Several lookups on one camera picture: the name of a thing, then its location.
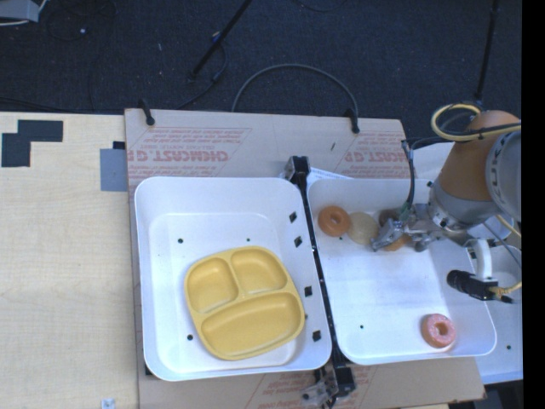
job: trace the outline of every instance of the white tray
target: white tray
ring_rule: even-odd
[[[416,181],[415,203],[427,203],[427,181]],[[319,212],[338,205],[348,213],[374,216],[400,207],[409,194],[406,179],[323,179],[308,190],[318,253],[324,271],[341,352],[361,365],[488,354],[496,331],[485,302],[449,287],[452,269],[473,273],[466,251],[446,239],[416,252],[373,251],[347,234],[332,238],[317,223]],[[422,338],[424,315],[450,317],[457,331],[453,345],[434,349]]]
[[[135,218],[144,357],[155,376],[181,381],[304,371],[327,362],[329,324],[301,194],[293,184],[279,178],[152,177],[136,189]],[[221,360],[198,340],[184,298],[184,277],[203,257],[246,245],[268,248],[281,259],[307,319],[297,338],[276,349]],[[312,289],[308,297],[306,287]]]

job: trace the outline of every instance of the pink frosted donut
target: pink frosted donut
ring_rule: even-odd
[[[432,347],[442,349],[454,342],[456,329],[452,321],[444,315],[430,314],[422,320],[422,336]]]

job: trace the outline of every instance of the wooden surface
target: wooden surface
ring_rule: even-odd
[[[127,193],[100,190],[100,149],[123,116],[62,119],[62,143],[33,142],[31,167],[0,168],[0,407],[138,407]]]

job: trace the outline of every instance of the dark background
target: dark background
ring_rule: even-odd
[[[522,118],[522,0],[253,0],[189,83],[244,1],[49,0],[38,22],[0,20],[0,111],[352,108],[408,138],[460,101]],[[523,406],[522,381],[488,390]]]

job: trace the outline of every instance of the yellow plate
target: yellow plate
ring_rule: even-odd
[[[234,248],[195,262],[184,288],[198,335],[221,359],[275,349],[296,338],[305,324],[290,274],[263,247]]]

